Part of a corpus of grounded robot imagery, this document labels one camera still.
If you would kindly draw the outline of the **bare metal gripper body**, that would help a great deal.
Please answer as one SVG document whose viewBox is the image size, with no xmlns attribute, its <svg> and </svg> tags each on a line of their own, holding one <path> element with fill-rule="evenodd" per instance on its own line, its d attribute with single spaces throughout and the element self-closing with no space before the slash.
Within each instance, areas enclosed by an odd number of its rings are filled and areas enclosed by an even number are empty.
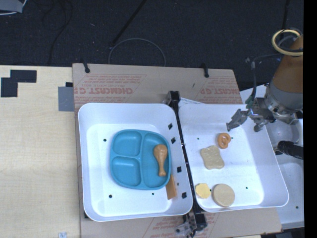
<svg viewBox="0 0 317 238">
<path fill-rule="evenodd" d="M 254 121 L 296 124 L 303 117 L 303 109 L 291 109 L 273 98 L 254 98 L 247 102 L 248 115 Z"/>
</svg>

